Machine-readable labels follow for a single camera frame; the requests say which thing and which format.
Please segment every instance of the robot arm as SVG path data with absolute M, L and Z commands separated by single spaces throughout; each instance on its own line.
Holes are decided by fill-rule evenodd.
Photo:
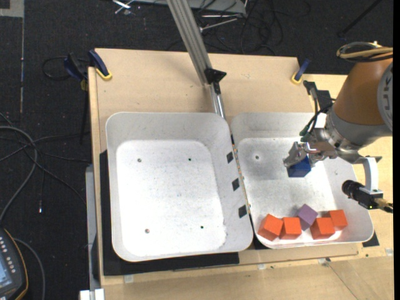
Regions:
M 393 135 L 393 49 L 377 44 L 367 45 L 370 50 L 351 54 L 343 52 L 349 49 L 349 45 L 339 49 L 338 56 L 355 59 L 357 63 L 334 104 L 316 112 L 300 133 L 303 136 L 301 142 L 293 144 L 289 156 L 284 159 L 284 165 L 289 171 L 306 163 L 311 170 L 318 161 L 337 157 L 351 164 L 362 164 L 366 185 L 346 181 L 342 190 L 367 209 L 379 208 L 393 212 L 393 204 L 387 203 L 378 189 L 376 163 L 380 157 L 363 157 L 358 153 L 377 138 Z M 319 113 L 326 113 L 323 128 L 314 127 Z

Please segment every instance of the black cable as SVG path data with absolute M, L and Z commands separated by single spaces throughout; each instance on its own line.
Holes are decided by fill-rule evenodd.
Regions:
M 0 130 L 1 130 L 1 128 L 4 128 L 4 129 L 15 129 L 15 130 L 19 130 L 19 131 L 21 131 L 20 129 L 18 129 L 18 128 L 15 128 L 15 127 L 0 127 Z M 53 137 L 45 137 L 45 139 L 49 139 L 49 138 L 56 138 L 57 136 L 53 136 Z M 39 153 L 39 151 L 38 151 L 38 149 L 34 146 L 34 141 L 29 137 L 28 138 L 28 140 L 30 141 L 30 143 L 29 144 L 26 144 L 25 146 L 23 146 L 23 147 L 20 147 L 17 151 L 14 151 L 11 155 L 14 155 L 14 154 L 16 154 L 17 152 L 19 152 L 19 151 L 22 151 L 22 150 L 24 150 L 27 146 L 33 146 L 34 147 L 34 149 L 35 149 L 35 158 L 32 158 L 30 155 L 28 155 L 27 154 L 27 156 L 28 156 L 28 158 L 29 159 L 31 159 L 32 160 L 32 162 L 34 163 L 34 166 L 36 167 L 38 167 L 39 169 L 41 169 L 44 173 L 47 173 L 48 175 L 50 175 L 53 179 L 55 179 L 55 180 L 57 180 L 57 181 L 59 181 L 61 184 L 63 184 L 63 185 L 65 185 L 67 188 L 69 188 L 72 192 L 74 192 L 76 195 L 77 195 L 77 197 L 83 202 L 83 204 L 84 205 L 86 205 L 86 201 L 82 198 L 82 196 L 79 194 L 79 192 L 76 190 L 76 189 L 74 189 L 70 184 L 68 184 L 67 182 L 65 182 L 65 181 L 63 181 L 60 177 L 58 177 L 57 175 L 55 175 L 55 174 L 53 174 L 51 171 L 49 171 L 49 170 L 47 170 L 45 167 L 43 167 L 42 165 L 40 165 L 39 163 L 38 163 L 38 153 Z M 0 159 L 0 162 L 1 161 L 3 161 L 3 160 L 5 160 L 5 159 L 8 159 L 11 155 L 8 155 L 8 156 L 6 156 L 6 157 L 3 157 L 2 159 Z M 9 201 L 9 203 L 7 204 L 7 208 L 9 207 L 9 204 L 11 204 L 13 201 L 14 201 L 14 199 L 16 198 L 16 196 L 15 197 L 13 197 L 12 198 L 12 201 Z
M 2 118 L 5 119 L 6 122 L 7 122 L 11 127 L 14 127 L 14 128 L 15 128 L 15 126 L 13 125 L 13 123 L 12 123 L 3 113 L 0 112 L 0 114 L 1 114 Z M 21 143 L 22 141 L 20 141 L 20 140 L 18 139 L 18 136 L 19 136 L 18 132 L 15 132 L 15 133 L 16 133 L 16 136 L 17 136 L 17 140 L 16 140 L 16 141 L 18 141 L 18 142 Z M 43 157 L 43 155 L 41 154 L 41 152 L 36 148 L 36 146 L 34 145 L 33 142 L 32 142 L 31 144 L 32 144 L 33 149 L 35 150 L 35 154 L 38 154 L 38 155 L 40 156 L 40 158 L 42 159 L 43 163 L 45 164 L 44 157 Z M 23 147 L 22 149 L 23 149 L 23 151 L 25 152 L 26 156 L 27 156 L 29 159 L 32 159 L 32 157 L 30 156 L 30 154 L 26 151 L 26 148 Z M 46 173 L 43 172 L 43 174 L 42 174 L 42 186 L 41 186 L 41 190 L 40 190 L 40 193 L 39 193 L 39 195 L 40 195 L 40 200 L 39 200 L 39 212 L 42 212 L 42 210 L 43 210 L 43 192 L 44 192 L 44 180 L 45 180 L 45 178 L 46 178 Z
M 247 17 L 246 17 L 246 20 L 244 21 L 243 27 L 242 27 L 242 31 L 241 31 L 241 34 L 240 34 L 240 37 L 241 37 L 241 38 L 240 38 L 240 50 L 241 50 L 241 52 L 242 52 L 243 54 L 245 54 L 244 48 L 243 48 L 244 31 L 245 31 L 245 29 L 246 29 L 246 25 L 247 25 L 248 22 L 249 22 L 250 15 L 253 13 L 254 8 L 257 6 L 257 3 L 258 3 L 258 2 L 259 2 L 259 0 L 255 0 L 254 4 L 252 5 L 252 7 L 251 7 L 251 9 L 250 9 L 250 11 L 249 11 L 249 13 L 248 13 L 248 15 L 247 15 Z
M 314 112 L 315 115 L 317 116 L 317 112 L 318 112 L 318 100 L 316 98 L 314 98 Z M 312 126 L 311 129 L 308 131 L 309 133 L 314 131 L 315 125 L 317 124 L 317 118 L 314 119 L 314 121 L 312 122 Z
M 312 116 L 312 118 L 310 119 L 310 121 L 306 124 L 306 126 L 310 127 L 310 125 L 316 121 L 317 117 L 321 114 L 321 113 L 327 113 L 328 109 L 333 106 L 333 103 L 328 104 L 326 107 L 318 110 L 315 115 Z
M 42 142 L 42 141 L 52 141 L 52 140 L 62 140 L 62 139 L 77 138 L 77 137 L 79 137 L 80 135 L 81 135 L 80 133 L 77 133 L 77 134 L 67 134 L 67 135 L 60 135 L 60 136 L 46 136 L 46 137 L 41 137 L 41 138 L 39 138 L 39 139 L 34 140 L 33 143 L 38 143 L 38 142 Z M 4 161 L 4 160 L 6 160 L 6 159 L 9 159 L 9 158 L 12 157 L 13 155 L 15 155 L 15 154 L 17 154 L 18 152 L 22 151 L 24 148 L 27 148 L 27 147 L 30 146 L 29 143 L 27 144 L 27 143 L 25 143 L 25 142 L 22 142 L 22 141 L 19 141 L 19 140 L 15 140 L 15 139 L 8 139 L 8 138 L 3 138 L 3 137 L 0 137 L 0 139 L 2 139 L 2 140 L 8 140 L 8 141 L 14 141 L 14 142 L 17 141 L 18 143 L 21 143 L 21 144 L 24 145 L 24 146 L 18 148 L 17 150 L 15 150 L 14 152 L 8 154 L 7 156 L 2 157 L 2 158 L 0 159 L 0 162 L 1 162 L 1 161 Z M 86 163 L 86 162 L 89 162 L 89 163 L 90 163 L 90 161 L 87 161 L 87 160 L 80 160 L 80 159 L 73 159 L 73 158 L 66 158 L 66 157 L 55 156 L 55 155 L 51 155 L 51 154 L 48 154 L 48 153 L 43 152 L 43 151 L 41 151 L 41 153 L 44 154 L 44 155 L 52 156 L 52 157 L 54 157 L 54 158 L 58 158 L 58 159 L 62 159 L 62 160 L 76 161 L 76 162 L 82 162 L 82 163 L 83 163 L 83 162 L 85 162 L 85 163 Z
M 298 1 L 301 1 L 302 3 L 304 3 L 306 5 L 307 11 L 305 13 L 302 13 L 302 14 L 290 14 L 290 13 L 286 13 L 286 12 L 283 12 L 283 11 L 280 11 L 280 10 L 276 10 L 276 9 L 267 9 L 267 11 L 272 11 L 272 12 L 279 13 L 279 14 L 282 14 L 284 16 L 289 16 L 289 17 L 292 17 L 292 18 L 302 18 L 302 17 L 308 16 L 310 14 L 310 12 L 311 12 L 311 5 L 306 0 L 298 0 Z
M 179 40 L 177 40 L 177 41 L 171 43 L 171 44 L 165 49 L 165 51 L 171 50 L 171 48 L 172 48 L 173 46 L 175 46 L 175 45 L 177 45 L 178 43 L 181 43 L 181 42 L 183 42 L 183 40 L 182 40 L 182 39 L 179 39 Z
M 1 130 L 12 130 L 14 132 L 17 132 L 21 135 L 23 135 L 26 139 L 28 139 L 28 141 L 32 141 L 31 137 L 25 133 L 24 131 L 16 128 L 16 127 L 9 127 L 9 126 L 0 126 L 0 131 Z M 27 177 L 25 178 L 25 180 L 22 182 L 22 184 L 20 185 L 20 187 L 17 189 L 17 191 L 12 195 L 11 199 L 7 202 L 6 206 L 4 207 L 4 209 L 2 210 L 1 214 L 0 214 L 0 224 L 2 223 L 7 210 L 9 209 L 10 205 L 14 202 L 14 200 L 18 197 L 19 193 L 25 188 L 26 184 L 28 183 L 28 181 L 30 180 L 30 178 L 32 177 L 35 169 L 36 169 L 36 165 L 38 163 L 38 150 L 36 148 L 34 148 L 34 157 L 32 158 L 31 156 L 29 156 L 34 164 L 32 165 L 32 168 L 29 172 L 29 174 L 27 175 Z
M 36 258 L 37 263 L 39 263 L 39 267 L 40 267 L 40 271 L 42 274 L 42 300 L 44 300 L 46 298 L 46 275 L 44 273 L 44 267 L 43 267 L 43 263 L 40 260 L 40 257 L 38 256 L 38 254 L 36 253 L 36 251 L 26 242 L 17 239 L 17 238 L 13 238 L 14 241 L 16 241 L 19 244 L 22 244 L 26 249 L 28 249 Z
M 264 40 L 265 40 L 265 43 L 262 46 L 271 48 L 271 47 L 276 47 L 276 46 L 280 45 L 283 42 L 284 34 L 283 34 L 282 24 L 279 21 L 279 18 L 277 17 L 277 15 L 276 15 L 277 12 L 275 11 L 274 0 L 268 0 L 268 1 L 269 1 L 270 5 L 271 5 L 271 8 L 270 9 L 265 9 L 264 10 L 264 14 L 262 16 L 265 18 L 266 12 L 272 12 L 272 19 L 271 19 L 271 22 L 267 22 L 267 20 L 264 19 L 264 24 L 265 25 L 264 25 L 264 27 L 260 27 L 259 28 L 259 35 L 261 37 L 263 37 Z M 272 30 L 273 30 L 274 24 L 277 24 L 277 28 L 279 30 L 279 40 L 277 42 L 275 42 L 274 44 L 271 44 L 271 43 L 268 44 L 267 42 L 268 42 L 269 38 L 271 37 L 271 33 L 272 33 Z M 267 30 L 267 36 L 265 36 L 263 34 L 263 32 L 262 32 L 263 29 Z
M 355 57 L 355 58 L 342 58 L 350 63 L 373 63 L 380 60 L 392 59 L 393 54 L 381 57 Z
M 47 65 L 48 63 L 53 62 L 53 61 L 56 61 L 56 60 L 64 60 L 64 59 L 66 59 L 66 58 L 67 58 L 67 56 L 58 56 L 58 57 L 50 57 L 50 58 L 44 60 L 43 63 L 42 63 L 42 72 L 43 72 L 43 74 L 44 74 L 47 78 L 49 78 L 50 80 L 53 80 L 53 81 L 64 81 L 64 80 L 69 79 L 69 78 L 71 77 L 69 74 L 65 74 L 65 75 L 63 75 L 63 76 L 54 76 L 54 75 L 52 75 L 52 74 L 50 74 L 50 73 L 48 73 L 48 72 L 46 71 L 46 65 Z M 79 59 L 79 58 L 78 58 L 78 60 L 80 60 L 80 61 L 82 61 L 82 62 L 84 62 L 84 63 L 89 63 L 89 62 L 90 62 L 90 61 L 85 60 L 85 59 Z

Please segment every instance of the purple block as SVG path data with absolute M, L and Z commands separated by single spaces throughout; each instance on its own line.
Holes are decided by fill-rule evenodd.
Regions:
M 307 204 L 303 204 L 297 212 L 297 216 L 300 218 L 301 229 L 306 230 L 314 223 L 318 216 L 318 212 Z

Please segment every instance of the cable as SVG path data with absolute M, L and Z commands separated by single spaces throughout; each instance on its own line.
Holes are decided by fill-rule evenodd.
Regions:
M 354 48 L 367 50 L 348 52 Z M 350 62 L 374 62 L 393 58 L 393 48 L 382 47 L 376 42 L 351 42 L 341 46 L 336 51 L 336 56 Z
M 240 50 L 241 50 L 241 52 L 242 52 L 243 54 L 245 54 L 244 48 L 243 48 L 244 30 L 245 30 L 245 28 L 246 28 L 246 25 L 247 25 L 248 22 L 249 22 L 250 15 L 251 15 L 252 12 L 254 11 L 254 8 L 257 6 L 258 1 L 259 1 L 259 0 L 255 0 L 254 4 L 252 5 L 252 7 L 251 7 L 251 9 L 250 9 L 250 11 L 249 11 L 249 13 L 248 13 L 248 15 L 247 15 L 247 17 L 246 17 L 246 20 L 244 21 L 244 24 L 243 24 L 243 27 L 242 27 L 242 31 L 241 31 L 241 34 L 240 34 L 240 37 L 241 37 L 241 38 L 240 38 Z
M 0 126 L 0 131 L 1 130 L 12 130 L 14 132 L 17 132 L 21 135 L 23 135 L 26 139 L 28 139 L 28 141 L 32 142 L 32 138 L 25 133 L 24 131 L 16 128 L 16 127 L 9 127 L 9 126 Z M 34 164 L 32 165 L 32 168 L 29 172 L 29 174 L 27 175 L 27 177 L 25 178 L 25 180 L 22 182 L 22 184 L 20 185 L 20 187 L 17 189 L 17 191 L 12 195 L 11 199 L 7 202 L 6 206 L 4 207 L 4 209 L 2 210 L 1 214 L 0 214 L 0 224 L 2 223 L 7 210 L 9 209 L 10 205 L 14 202 L 14 200 L 18 197 L 19 193 L 25 188 L 26 184 L 28 183 L 28 181 L 30 180 L 30 178 L 33 175 L 33 172 L 36 169 L 36 165 L 38 163 L 38 150 L 36 148 L 34 148 L 34 157 L 32 158 L 31 156 L 29 156 L 31 159 L 33 159 Z
M 40 152 L 39 152 L 39 150 L 35 147 L 34 141 L 32 140 L 32 138 L 31 138 L 28 134 L 26 134 L 24 131 L 22 131 L 22 130 L 16 128 L 16 127 L 11 127 L 11 126 L 0 126 L 0 130 L 2 130 L 2 129 L 8 129 L 8 130 L 12 130 L 12 131 L 14 131 L 14 132 L 17 132 L 17 133 L 19 133 L 19 134 L 22 134 L 22 135 L 25 136 L 25 138 L 27 138 L 28 141 L 29 141 L 29 144 L 26 144 L 25 146 L 19 148 L 17 151 L 15 151 L 14 153 L 12 153 L 12 155 L 13 155 L 13 154 L 16 154 L 16 153 L 19 152 L 19 151 L 25 150 L 25 148 L 26 148 L 27 146 L 32 146 L 32 147 L 34 148 L 35 157 L 32 158 L 29 154 L 27 154 L 28 158 L 34 163 L 34 165 L 32 166 L 31 172 L 28 174 L 28 177 L 27 177 L 27 178 L 25 179 L 25 181 L 21 184 L 21 186 L 18 188 L 18 190 L 13 194 L 12 198 L 9 200 L 9 202 L 8 202 L 7 205 L 6 205 L 6 207 L 3 209 L 3 211 L 2 211 L 2 213 L 1 213 L 1 215 L 0 215 L 0 224 L 1 224 L 1 222 L 3 221 L 4 215 L 6 214 L 8 208 L 10 207 L 10 205 L 14 202 L 14 200 L 18 197 L 19 193 L 20 193 L 20 192 L 22 191 L 22 189 L 25 187 L 26 183 L 30 180 L 30 178 L 31 178 L 31 176 L 32 176 L 32 174 L 33 174 L 33 172 L 34 172 L 36 166 L 37 166 L 39 169 L 41 169 L 44 173 L 50 175 L 53 179 L 59 181 L 61 184 L 65 185 L 67 188 L 69 188 L 72 192 L 74 192 L 74 193 L 76 194 L 76 196 L 83 202 L 83 204 L 86 205 L 86 201 L 82 198 L 82 196 L 79 194 L 79 192 L 78 192 L 76 189 L 74 189 L 70 184 L 68 184 L 67 182 L 63 181 L 63 180 L 62 180 L 61 178 L 59 178 L 57 175 L 53 174 L 51 171 L 47 170 L 45 167 L 43 167 L 42 165 L 40 165 L 40 164 L 38 163 L 38 153 L 40 153 Z M 11 156 L 11 155 L 8 155 L 8 156 L 6 156 L 6 157 L 0 159 L 0 161 L 2 161 L 2 160 L 4 160 L 4 159 L 7 159 L 7 158 L 9 158 L 10 156 Z
M 36 251 L 28 243 L 26 243 L 20 239 L 17 239 L 17 238 L 13 238 L 13 239 L 17 243 L 22 244 L 26 249 L 28 249 L 36 258 L 37 263 L 39 263 L 40 271 L 42 274 L 42 300 L 44 300 L 46 298 L 46 275 L 44 273 L 44 267 L 43 267 L 42 261 L 40 260 Z
M 276 10 L 276 9 L 267 9 L 267 11 L 272 11 L 274 13 L 279 13 L 279 14 L 282 14 L 284 16 L 289 16 L 289 17 L 292 17 L 292 18 L 301 18 L 301 17 L 308 16 L 309 13 L 311 12 L 311 5 L 305 0 L 299 0 L 299 1 L 301 1 L 302 3 L 304 3 L 306 5 L 307 11 L 305 13 L 302 13 L 302 14 L 289 14 L 289 13 L 286 13 L 284 11 L 280 11 L 280 10 Z
M 315 112 L 315 115 L 317 115 L 317 112 L 318 112 L 318 100 L 316 98 L 314 98 L 314 112 Z M 314 121 L 312 122 L 311 129 L 308 131 L 309 133 L 314 131 L 314 128 L 315 128 L 316 124 L 317 124 L 317 118 L 315 118 Z
M 1 116 L 3 117 L 3 119 L 5 119 L 6 122 L 10 125 L 10 127 L 14 127 L 14 128 L 15 128 L 15 126 L 13 125 L 13 123 L 12 123 L 3 113 L 0 112 L 0 114 L 1 114 Z M 43 158 L 43 155 L 41 154 L 41 152 L 38 151 L 37 147 L 34 145 L 33 142 L 32 142 L 31 144 L 32 144 L 32 147 L 33 147 L 34 150 L 35 150 L 35 154 L 38 154 L 38 155 L 40 156 L 40 158 L 43 160 L 43 163 L 45 164 L 44 158 Z M 23 147 L 23 151 L 25 152 L 25 155 L 26 155 L 29 159 L 32 159 L 32 157 L 30 156 L 30 154 L 26 151 L 26 148 L 25 148 L 25 147 Z M 42 174 L 42 186 L 41 186 L 41 190 L 40 190 L 40 193 L 39 193 L 39 196 L 40 196 L 40 200 L 39 200 L 39 212 L 40 212 L 40 213 L 42 213 L 42 211 L 43 211 L 43 190 L 44 190 L 44 180 L 45 180 L 45 178 L 46 178 L 46 173 L 43 172 L 43 174 Z
M 319 111 L 317 111 L 317 112 L 315 113 L 315 115 L 310 119 L 310 121 L 306 124 L 306 127 L 303 129 L 303 131 L 307 131 L 307 130 L 309 129 L 310 125 L 311 125 L 314 121 L 317 120 L 318 116 L 319 116 L 321 113 L 326 113 L 326 112 L 328 111 L 328 109 L 329 109 L 331 106 L 333 106 L 333 103 L 328 104 L 326 107 L 324 107 L 324 108 L 320 109 Z
M 67 134 L 67 135 L 60 135 L 60 136 L 46 136 L 46 137 L 41 137 L 39 139 L 36 139 L 33 141 L 33 143 L 38 143 L 38 142 L 42 142 L 42 141 L 52 141 L 52 140 L 61 140 L 61 139 L 71 139 L 71 138 L 77 138 L 81 136 L 80 133 L 76 133 L 76 134 Z M 30 143 L 25 143 L 19 140 L 15 140 L 15 139 L 8 139 L 8 138 L 4 138 L 4 137 L 0 137 L 0 139 L 2 140 L 8 140 L 8 141 L 14 141 L 14 142 L 18 142 L 20 144 L 23 144 L 24 146 L 18 148 L 17 150 L 15 150 L 14 152 L 8 154 L 7 156 L 4 156 L 0 159 L 1 161 L 4 161 L 6 159 L 9 159 L 10 157 L 12 157 L 13 155 L 17 154 L 18 152 L 22 151 L 24 148 L 27 148 L 30 146 Z M 68 160 L 68 161 L 76 161 L 76 162 L 85 162 L 85 163 L 91 163 L 90 161 L 87 160 L 80 160 L 80 159 L 72 159 L 72 158 L 66 158 L 66 157 L 60 157 L 60 156 L 55 156 L 46 152 L 41 151 L 41 153 L 45 156 L 52 156 L 54 158 L 58 158 L 58 159 L 62 159 L 62 160 Z
M 42 72 L 43 72 L 43 74 L 47 78 L 49 78 L 50 80 L 53 80 L 53 81 L 64 81 L 64 80 L 69 79 L 71 77 L 69 74 L 65 74 L 63 76 L 54 76 L 54 75 L 52 75 L 52 74 L 50 74 L 50 73 L 48 73 L 46 71 L 46 65 L 48 63 L 50 63 L 50 62 L 55 61 L 55 60 L 61 60 L 62 59 L 62 67 L 64 67 L 64 59 L 66 59 L 66 58 L 67 58 L 67 56 L 58 56 L 58 57 L 50 57 L 50 58 L 44 60 L 43 63 L 42 63 Z M 78 60 L 80 60 L 80 61 L 82 61 L 84 63 L 89 63 L 90 62 L 90 61 L 85 60 L 85 59 L 79 59 L 78 58 Z

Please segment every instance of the black carpet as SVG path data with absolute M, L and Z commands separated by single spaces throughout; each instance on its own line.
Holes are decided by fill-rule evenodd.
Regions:
M 249 19 L 207 30 L 204 41 L 212 53 L 294 56 L 300 63 L 308 58 L 309 73 L 347 74 L 352 64 L 336 57 L 343 44 L 378 41 L 393 46 L 394 0 L 382 0 L 344 38 L 337 35 L 374 1 L 251 0 Z M 0 8 L 9 8 L 9 0 L 0 0 Z M 110 0 L 25 0 L 22 113 L 23 22 L 0 16 L 0 112 L 33 139 L 79 134 L 84 92 L 73 79 L 53 81 L 45 77 L 43 61 L 70 52 L 87 58 L 87 52 L 95 47 L 184 50 L 168 7 L 134 3 L 131 14 L 115 14 L 116 9 Z M 201 17 L 197 11 L 195 14 L 202 26 L 219 21 Z M 48 69 L 64 74 L 61 62 Z M 23 151 L 2 160 L 20 147 L 15 138 L 13 132 L 0 134 L 0 209 L 32 166 Z M 77 136 L 45 139 L 37 147 L 43 152 L 39 164 L 48 172 L 43 180 L 43 172 L 37 168 L 3 225 L 40 255 L 47 277 L 46 299 L 77 299 L 79 290 L 88 288 L 86 207 L 80 198 L 85 197 L 87 166 L 81 161 L 90 160 L 90 137 L 86 135 L 82 144 Z M 42 214 L 38 212 L 40 200 Z M 21 249 L 31 281 L 26 299 L 39 299 L 39 267 L 29 251 Z

